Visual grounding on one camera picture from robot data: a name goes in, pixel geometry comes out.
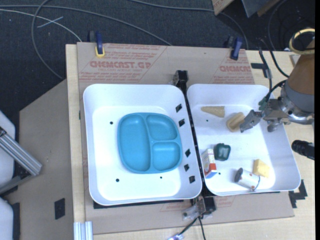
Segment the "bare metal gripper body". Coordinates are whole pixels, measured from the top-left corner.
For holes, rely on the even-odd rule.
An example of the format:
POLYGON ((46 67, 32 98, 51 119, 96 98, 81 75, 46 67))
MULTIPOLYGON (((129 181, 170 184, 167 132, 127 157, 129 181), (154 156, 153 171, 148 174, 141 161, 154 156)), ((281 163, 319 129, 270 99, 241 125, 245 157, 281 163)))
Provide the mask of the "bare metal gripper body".
POLYGON ((311 125, 314 123, 314 113, 304 111, 290 100, 284 98, 270 98, 260 102, 262 118, 268 123, 311 125))

